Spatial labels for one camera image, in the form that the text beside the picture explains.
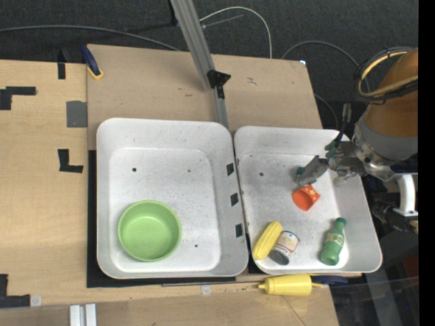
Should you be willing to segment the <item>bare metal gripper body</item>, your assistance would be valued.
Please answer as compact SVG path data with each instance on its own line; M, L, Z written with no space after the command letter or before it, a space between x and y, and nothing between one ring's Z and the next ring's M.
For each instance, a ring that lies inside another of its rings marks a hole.
M371 175L382 181L395 177L393 162L377 152L365 141L353 137L350 141L333 140L326 145L328 166L337 174Z

